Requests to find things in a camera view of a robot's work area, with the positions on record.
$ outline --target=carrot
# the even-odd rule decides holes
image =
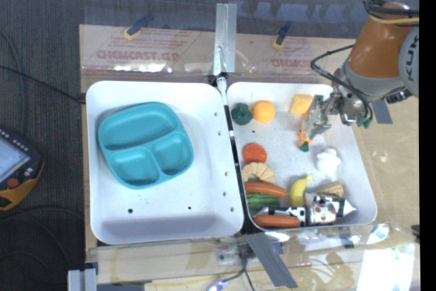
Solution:
[[[247,193],[270,194],[278,198],[284,198],[287,196],[286,189],[271,183],[245,182],[244,186]]]
[[[252,162],[264,163],[266,161],[266,151],[260,144],[249,143],[243,149],[243,158],[247,164]]]
[[[300,220],[294,216],[284,215],[256,215],[254,222],[264,227],[297,228],[300,227]]]

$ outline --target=cucumber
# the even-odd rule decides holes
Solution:
[[[247,194],[249,209],[260,210],[265,206],[280,206],[280,199],[270,194],[250,193]]]

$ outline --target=blue plate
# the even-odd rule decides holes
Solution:
[[[193,161],[191,141],[180,119],[159,102],[138,104],[106,117],[98,140],[113,175],[132,189],[173,179]]]

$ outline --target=robotic claw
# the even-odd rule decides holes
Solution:
[[[418,97],[419,10],[383,0],[363,2],[369,18],[356,43],[327,52],[311,62],[318,74],[332,81],[332,93],[324,100],[316,95],[302,123],[301,150],[308,151],[313,138],[331,128],[328,115],[338,115],[344,125],[368,128],[373,120],[370,103],[388,104]],[[317,65],[325,56],[352,48],[334,74]]]

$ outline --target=banana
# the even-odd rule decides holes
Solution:
[[[307,181],[310,181],[312,176],[308,174],[303,179],[296,180],[290,190],[290,204],[291,207],[302,207],[305,205],[305,190]]]

